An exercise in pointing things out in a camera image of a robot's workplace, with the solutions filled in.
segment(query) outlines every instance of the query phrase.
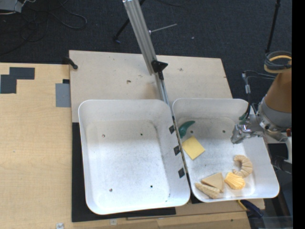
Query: triangular bread slice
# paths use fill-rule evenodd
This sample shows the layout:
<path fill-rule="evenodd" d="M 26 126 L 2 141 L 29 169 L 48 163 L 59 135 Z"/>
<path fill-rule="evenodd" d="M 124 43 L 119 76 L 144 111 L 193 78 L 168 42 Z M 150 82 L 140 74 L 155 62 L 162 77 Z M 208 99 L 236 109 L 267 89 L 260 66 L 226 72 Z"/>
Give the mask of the triangular bread slice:
<path fill-rule="evenodd" d="M 203 184 L 218 188 L 221 193 L 224 192 L 224 177 L 221 172 L 218 172 L 214 175 L 206 177 L 201 180 Z"/>

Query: black clamp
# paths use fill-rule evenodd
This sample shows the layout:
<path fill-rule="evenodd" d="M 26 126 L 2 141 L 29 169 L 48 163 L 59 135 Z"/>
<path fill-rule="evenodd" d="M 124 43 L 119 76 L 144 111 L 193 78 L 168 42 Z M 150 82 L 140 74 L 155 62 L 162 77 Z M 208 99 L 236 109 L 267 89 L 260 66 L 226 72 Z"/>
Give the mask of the black clamp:
<path fill-rule="evenodd" d="M 152 61 L 153 71 L 155 73 L 158 73 L 160 80 L 164 80 L 162 71 L 165 69 L 165 67 L 167 65 L 168 65 L 168 63 L 160 62 L 160 61 L 157 61 L 157 60 Z"/>
<path fill-rule="evenodd" d="M 63 59 L 62 59 L 62 64 L 69 64 L 69 65 L 71 65 L 72 67 L 73 67 L 73 69 L 77 69 L 78 68 L 78 66 L 70 59 L 70 58 L 68 58 L 68 57 L 64 57 Z"/>

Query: wooden table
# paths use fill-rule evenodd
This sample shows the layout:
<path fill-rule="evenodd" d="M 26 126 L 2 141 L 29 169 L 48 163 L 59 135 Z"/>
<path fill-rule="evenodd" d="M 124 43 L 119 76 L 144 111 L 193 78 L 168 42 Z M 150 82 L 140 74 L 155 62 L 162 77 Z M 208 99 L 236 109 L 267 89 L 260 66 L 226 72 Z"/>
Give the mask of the wooden table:
<path fill-rule="evenodd" d="M 90 77 L 86 78 L 83 69 L 93 65 L 102 71 L 91 83 L 104 81 L 102 84 L 115 84 L 115 89 L 124 87 L 134 93 L 124 95 L 111 88 L 96 95 L 92 89 L 87 90 L 87 98 L 151 98 L 157 97 L 157 90 L 140 54 L 71 51 L 70 57 L 79 66 L 78 72 L 69 65 L 0 63 L 0 75 L 10 74 L 10 67 L 35 68 L 34 80 L 17 79 L 15 94 L 0 94 L 1 228 L 55 229 L 56 225 L 60 228 L 59 223 L 65 229 L 250 228 L 246 212 L 236 201 L 187 203 L 176 208 L 176 215 L 162 218 L 72 222 L 71 124 L 78 121 L 75 111 L 83 100 L 82 90 L 90 89 Z M 170 62 L 163 73 L 171 103 L 178 97 L 232 97 L 220 59 L 160 55 L 158 60 Z M 126 71 L 122 62 L 137 67 Z M 56 104 L 56 84 L 63 79 L 71 81 L 71 107 Z M 141 89 L 139 85 L 145 81 L 149 84 Z M 79 90 L 80 82 L 84 87 Z M 187 91 L 186 85 L 201 87 L 200 93 Z M 263 199 L 251 202 L 264 209 Z"/>

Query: black bracket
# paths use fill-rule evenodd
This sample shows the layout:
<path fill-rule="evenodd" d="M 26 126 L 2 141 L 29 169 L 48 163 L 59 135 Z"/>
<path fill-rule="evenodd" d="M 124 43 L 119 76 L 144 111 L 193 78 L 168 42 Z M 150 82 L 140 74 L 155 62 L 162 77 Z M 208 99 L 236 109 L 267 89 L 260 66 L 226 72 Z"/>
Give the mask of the black bracket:
<path fill-rule="evenodd" d="M 61 62 L 62 64 L 69 64 L 69 65 L 71 65 L 72 67 L 73 67 L 73 69 L 77 69 L 78 68 L 78 66 L 70 59 L 70 58 L 68 58 L 68 57 L 64 57 L 63 59 L 62 59 L 62 62 Z"/>
<path fill-rule="evenodd" d="M 153 71 L 155 73 L 158 73 L 160 80 L 164 80 L 162 71 L 165 69 L 165 67 L 167 65 L 168 65 L 168 63 L 160 62 L 160 61 L 157 61 L 157 60 L 152 61 Z"/>

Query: empty white tray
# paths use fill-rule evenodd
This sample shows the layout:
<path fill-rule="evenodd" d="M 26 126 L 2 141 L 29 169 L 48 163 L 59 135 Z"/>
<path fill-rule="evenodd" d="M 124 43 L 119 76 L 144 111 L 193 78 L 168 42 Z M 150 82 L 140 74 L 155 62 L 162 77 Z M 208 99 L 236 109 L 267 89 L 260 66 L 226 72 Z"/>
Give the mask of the empty white tray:
<path fill-rule="evenodd" d="M 86 203 L 96 214 L 181 206 L 190 187 L 169 106 L 87 100 L 79 106 Z"/>
<path fill-rule="evenodd" d="M 178 127 L 186 121 L 195 121 L 181 142 L 193 135 L 205 148 L 194 160 L 183 151 L 192 192 L 202 202 L 274 198 L 279 192 L 263 138 L 251 137 L 239 144 L 231 142 L 234 125 L 239 123 L 238 118 L 246 111 L 247 105 L 248 102 L 242 99 L 177 99 L 173 103 Z M 253 173 L 245 177 L 243 189 L 234 190 L 225 184 L 224 193 L 211 199 L 195 187 L 195 182 L 209 175 L 222 172 L 225 178 L 232 169 L 240 169 L 240 163 L 233 161 L 235 155 L 245 155 L 253 163 Z"/>

